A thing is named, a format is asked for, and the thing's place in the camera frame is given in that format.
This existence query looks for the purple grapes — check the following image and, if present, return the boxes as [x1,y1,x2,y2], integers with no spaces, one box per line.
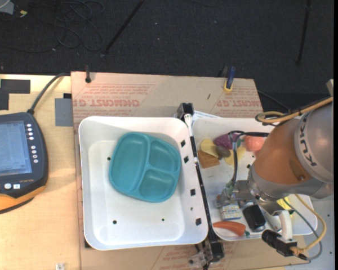
[212,133,240,150]

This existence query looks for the brown cardboard board, red print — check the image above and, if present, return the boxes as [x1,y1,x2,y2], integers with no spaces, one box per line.
[70,71,311,270]

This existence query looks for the black cylinder on white bracket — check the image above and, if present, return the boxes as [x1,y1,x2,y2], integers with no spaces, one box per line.
[261,210,299,258]

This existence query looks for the yellow green toy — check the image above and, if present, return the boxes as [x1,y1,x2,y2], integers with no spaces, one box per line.
[275,194,297,215]

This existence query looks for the white plastic tray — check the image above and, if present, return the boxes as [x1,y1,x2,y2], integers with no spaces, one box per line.
[78,115,210,251]
[192,116,318,242]

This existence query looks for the black box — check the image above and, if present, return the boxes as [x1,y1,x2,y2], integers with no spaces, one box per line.
[242,204,267,233]

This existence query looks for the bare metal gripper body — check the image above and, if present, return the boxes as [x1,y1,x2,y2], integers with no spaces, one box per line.
[229,179,260,207]

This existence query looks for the yellow banana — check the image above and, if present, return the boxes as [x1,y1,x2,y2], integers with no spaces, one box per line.
[224,146,247,167]

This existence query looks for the olive brown oval toy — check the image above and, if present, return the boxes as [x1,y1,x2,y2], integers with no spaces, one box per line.
[215,145,232,159]

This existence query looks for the brown biscuit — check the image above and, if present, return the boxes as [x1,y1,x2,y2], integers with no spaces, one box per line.
[197,149,221,169]

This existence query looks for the pink doughnut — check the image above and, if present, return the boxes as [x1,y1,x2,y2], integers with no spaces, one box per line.
[244,134,266,152]

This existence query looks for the blue divided plate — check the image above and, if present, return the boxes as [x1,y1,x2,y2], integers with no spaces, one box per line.
[108,132,182,204]

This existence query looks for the orange carrot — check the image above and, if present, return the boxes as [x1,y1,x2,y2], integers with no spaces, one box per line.
[212,220,251,237]

